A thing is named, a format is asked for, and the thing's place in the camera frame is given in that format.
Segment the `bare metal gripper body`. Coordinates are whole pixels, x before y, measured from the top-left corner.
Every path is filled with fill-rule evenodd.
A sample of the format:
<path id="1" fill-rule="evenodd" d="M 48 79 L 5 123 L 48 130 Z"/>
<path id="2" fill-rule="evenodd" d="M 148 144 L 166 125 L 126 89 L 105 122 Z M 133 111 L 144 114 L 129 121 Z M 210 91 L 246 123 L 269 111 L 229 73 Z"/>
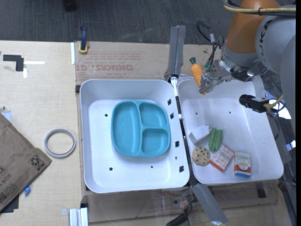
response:
<path id="1" fill-rule="evenodd" d="M 246 82 L 250 76 L 248 72 L 256 65 L 256 58 L 250 56 L 229 57 L 220 59 L 208 59 L 205 63 L 205 72 L 209 80 L 230 81 L 236 79 Z"/>

